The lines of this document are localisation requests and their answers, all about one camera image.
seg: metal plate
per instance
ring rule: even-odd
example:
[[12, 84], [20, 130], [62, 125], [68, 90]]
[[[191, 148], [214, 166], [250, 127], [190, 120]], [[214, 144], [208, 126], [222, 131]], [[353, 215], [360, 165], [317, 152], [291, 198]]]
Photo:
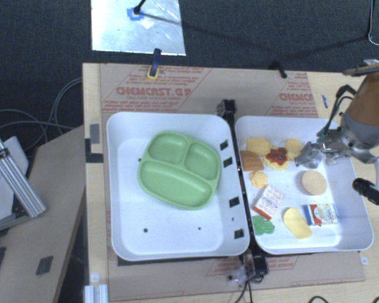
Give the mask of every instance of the metal plate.
[[185, 56], [178, 0], [92, 0], [92, 49], [95, 51]]

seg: white tray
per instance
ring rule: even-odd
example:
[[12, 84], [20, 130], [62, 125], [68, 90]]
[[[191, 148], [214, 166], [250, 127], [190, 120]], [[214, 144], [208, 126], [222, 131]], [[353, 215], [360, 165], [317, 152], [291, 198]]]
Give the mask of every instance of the white tray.
[[[236, 123], [236, 136], [240, 150], [246, 149], [249, 137], [265, 137], [275, 146], [284, 146], [286, 139], [296, 138], [302, 144], [314, 142], [316, 133], [326, 125], [325, 119], [290, 118], [290, 117], [242, 117]], [[273, 234], [256, 236], [258, 245], [270, 254], [301, 254], [324, 251], [355, 251], [367, 249], [373, 242], [373, 231], [366, 212], [362, 196], [352, 188], [356, 178], [350, 158], [339, 160], [336, 165], [328, 166], [322, 160], [317, 168], [327, 180], [327, 190], [321, 196], [311, 196], [300, 184], [301, 174], [307, 170], [296, 167], [291, 161], [287, 170], [275, 171], [264, 168], [268, 175], [268, 184], [278, 189], [283, 195], [278, 210], [271, 221], [275, 225]], [[244, 173], [244, 183], [248, 201], [262, 192], [254, 187], [249, 172]], [[306, 218], [303, 205], [313, 203], [334, 203], [339, 222], [333, 225], [312, 226], [312, 236], [299, 240], [293, 236], [282, 222], [284, 210], [296, 207]]]
[[[200, 210], [184, 210], [142, 190], [139, 158], [152, 137], [165, 130], [192, 136], [215, 148], [232, 165], [222, 172], [211, 202]], [[228, 146], [220, 150], [220, 144]], [[199, 114], [120, 112], [107, 123], [111, 189], [112, 246], [123, 259], [235, 256], [249, 243], [246, 213], [228, 124]], [[238, 204], [229, 205], [238, 198]]]

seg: divided green plate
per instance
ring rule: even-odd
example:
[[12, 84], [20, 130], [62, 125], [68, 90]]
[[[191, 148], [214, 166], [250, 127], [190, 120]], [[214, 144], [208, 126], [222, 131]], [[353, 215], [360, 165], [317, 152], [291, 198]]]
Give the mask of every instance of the divided green plate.
[[138, 171], [139, 184], [148, 194], [191, 210], [210, 202], [219, 177], [219, 154], [202, 141], [173, 131], [152, 138]]

